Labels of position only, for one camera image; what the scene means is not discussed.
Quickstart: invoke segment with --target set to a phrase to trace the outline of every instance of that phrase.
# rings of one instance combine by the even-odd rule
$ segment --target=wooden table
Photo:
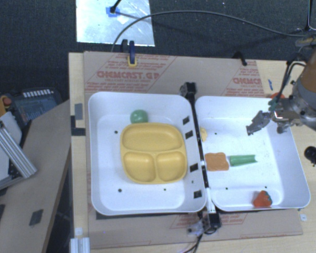
[[[33,120],[23,150],[37,172],[0,196],[0,205],[5,205],[0,253],[47,251],[70,164],[70,137],[69,101]],[[39,215],[34,225],[33,215]]]
[[[71,53],[70,62],[70,93],[71,93],[71,115],[75,114],[75,102],[84,102],[84,79],[82,53]],[[268,79],[271,79],[273,87],[280,87],[285,61],[256,61],[263,89],[266,96],[273,93],[270,90]],[[300,68],[295,68],[292,78],[300,74]],[[288,85],[283,94],[289,96],[291,87]],[[84,128],[85,119],[76,121],[76,127]],[[302,221],[303,235],[240,239],[229,241],[201,242],[198,252],[316,252],[316,168],[304,157],[306,147],[316,147],[316,133],[311,129],[301,126],[292,127],[292,133],[297,145],[298,153],[301,158],[304,173],[308,181],[311,192],[310,204],[302,209],[299,214],[305,215],[307,220]],[[72,137],[72,170],[73,170],[73,198],[74,198],[74,227],[80,227],[82,233],[76,233],[76,238],[88,236],[88,217],[87,217],[87,180],[86,180],[86,142],[85,136]],[[171,244],[157,246],[140,246],[126,248],[94,249],[93,253],[138,253],[138,252],[184,252],[193,244]]]

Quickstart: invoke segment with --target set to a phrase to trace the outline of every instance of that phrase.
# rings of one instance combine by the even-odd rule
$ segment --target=blue tape
[[[115,13],[110,13],[110,8],[111,7],[106,7],[105,8],[105,11],[107,13],[107,15],[111,18],[115,18],[115,17],[118,17],[119,16],[119,13],[120,13],[120,9],[117,7],[116,10],[115,10]]]
[[[268,79],[270,90],[273,91],[272,81]]]

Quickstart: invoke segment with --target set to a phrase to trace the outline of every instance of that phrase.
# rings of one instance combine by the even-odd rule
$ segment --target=white tray
[[[122,167],[120,136],[130,114],[145,110],[149,122],[168,123],[184,136],[188,170],[175,183],[139,184]],[[196,212],[206,203],[198,143],[189,102],[178,95],[99,92],[88,103],[90,124],[92,203],[104,215]],[[193,131],[186,139],[185,134]],[[190,170],[197,164],[198,169]]]
[[[246,125],[258,111],[267,111],[268,102],[222,96],[203,96],[196,102],[199,126],[208,134],[202,143],[204,154],[256,155],[257,163],[208,171],[212,201],[224,211],[254,210],[252,200],[261,190],[273,200],[269,209],[302,208],[310,201],[291,130],[277,134],[277,125],[271,121],[261,131],[247,135]]]

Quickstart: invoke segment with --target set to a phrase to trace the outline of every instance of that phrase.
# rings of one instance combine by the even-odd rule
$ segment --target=yellow object
[[[121,134],[121,157],[126,175],[137,183],[177,182],[187,172],[183,136],[169,124],[128,125]]]
[[[4,105],[5,98],[7,98],[6,95],[0,96],[0,117],[7,112],[7,109],[5,108],[5,105]]]
[[[131,64],[130,62],[130,56],[128,55],[127,56],[127,64],[129,67],[136,67],[137,66],[137,58],[135,57],[135,63],[134,64]]]
[[[205,128],[200,127],[200,137],[201,137],[202,142],[206,141],[207,132]]]

